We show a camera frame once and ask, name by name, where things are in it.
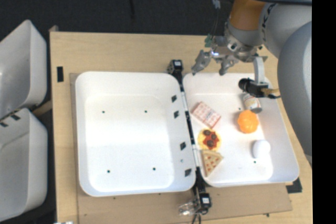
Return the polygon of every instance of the toy orange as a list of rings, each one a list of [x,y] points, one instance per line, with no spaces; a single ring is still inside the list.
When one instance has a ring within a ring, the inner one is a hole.
[[[240,113],[237,120],[240,130],[243,133],[253,133],[257,130],[259,121],[258,117],[251,110],[244,110]]]

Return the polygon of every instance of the table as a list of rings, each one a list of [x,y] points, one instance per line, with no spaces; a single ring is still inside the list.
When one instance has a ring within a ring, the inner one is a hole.
[[[189,191],[93,198],[80,187],[76,175],[72,128],[70,75],[84,71],[165,72],[172,59],[181,59],[184,73],[191,71],[204,36],[50,32],[51,100],[53,108],[56,216],[58,222],[86,223],[190,223],[177,206]],[[277,59],[268,56],[265,75],[274,88]],[[217,72],[212,61],[205,72]],[[252,63],[238,63],[230,72],[253,72]],[[312,169],[291,128],[283,104],[283,119],[300,167],[301,193],[288,194],[285,184],[207,188],[214,206],[202,223],[312,223]]]

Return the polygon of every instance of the can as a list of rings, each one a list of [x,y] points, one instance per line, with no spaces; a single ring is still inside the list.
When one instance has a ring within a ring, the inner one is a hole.
[[[259,99],[250,95],[249,93],[244,95],[243,102],[245,108],[250,109],[254,113],[260,113],[262,111]]]

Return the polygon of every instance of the white egg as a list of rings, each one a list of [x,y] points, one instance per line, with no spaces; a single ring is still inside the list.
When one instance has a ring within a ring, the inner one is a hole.
[[[269,154],[271,145],[267,140],[257,140],[252,145],[252,154],[254,158],[261,158]]]

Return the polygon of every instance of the toy pizza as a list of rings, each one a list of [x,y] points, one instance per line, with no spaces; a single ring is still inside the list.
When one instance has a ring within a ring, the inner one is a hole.
[[[216,131],[206,128],[200,131],[197,141],[201,149],[217,151],[220,147],[221,137]]]
[[[221,156],[221,154],[218,152],[210,150],[202,150],[201,155],[203,159],[205,176],[209,176],[222,161],[223,156]]]

